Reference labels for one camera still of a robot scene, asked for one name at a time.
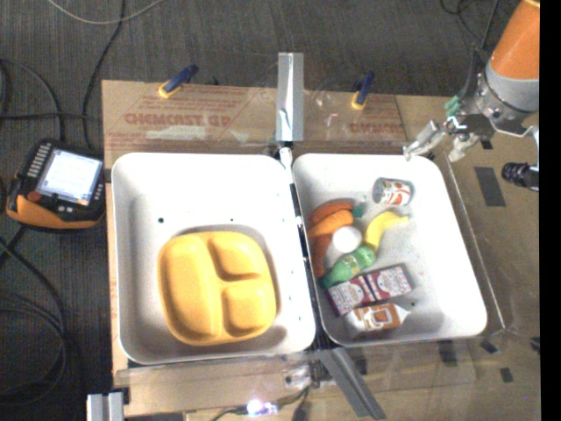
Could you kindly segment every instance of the carrot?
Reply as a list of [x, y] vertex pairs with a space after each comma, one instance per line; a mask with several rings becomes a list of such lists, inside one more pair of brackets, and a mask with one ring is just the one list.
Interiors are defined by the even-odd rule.
[[345, 200], [331, 200], [317, 206], [314, 211], [309, 215], [308, 221], [310, 226], [317, 225], [320, 221], [327, 218], [329, 215], [334, 214], [342, 209], [352, 211], [353, 203]]
[[354, 216], [347, 209], [338, 210], [314, 225], [308, 231], [308, 236], [313, 239], [323, 234], [332, 234], [342, 226], [352, 225]]
[[312, 246], [312, 269], [314, 270], [314, 276], [318, 279], [325, 275], [325, 253], [330, 243], [331, 234], [320, 235], [314, 239], [314, 245]]

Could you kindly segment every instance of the device screen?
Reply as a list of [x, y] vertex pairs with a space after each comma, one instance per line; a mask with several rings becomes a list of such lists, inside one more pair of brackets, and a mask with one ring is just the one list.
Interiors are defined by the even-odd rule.
[[103, 163], [54, 148], [36, 190], [46, 196], [87, 206]]

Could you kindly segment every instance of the yellow plate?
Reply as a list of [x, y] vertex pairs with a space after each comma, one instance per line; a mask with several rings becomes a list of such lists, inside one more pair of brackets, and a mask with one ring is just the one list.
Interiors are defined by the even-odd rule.
[[169, 240], [158, 256], [158, 282], [167, 327], [189, 345], [252, 339], [276, 316], [265, 255], [241, 232], [196, 232]]

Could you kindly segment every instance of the banana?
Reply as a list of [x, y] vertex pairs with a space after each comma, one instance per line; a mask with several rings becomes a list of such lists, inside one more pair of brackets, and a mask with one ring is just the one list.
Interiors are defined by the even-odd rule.
[[406, 215], [401, 217], [391, 211], [382, 212], [379, 216], [375, 217], [366, 228], [364, 241], [374, 251], [377, 251], [384, 231], [390, 226], [407, 221], [408, 216]]

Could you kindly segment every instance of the silver can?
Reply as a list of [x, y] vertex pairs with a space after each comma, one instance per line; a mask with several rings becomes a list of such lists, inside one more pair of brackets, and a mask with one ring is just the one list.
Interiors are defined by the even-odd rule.
[[379, 178], [374, 183], [373, 200], [376, 204], [407, 206], [413, 196], [410, 182], [398, 179]]

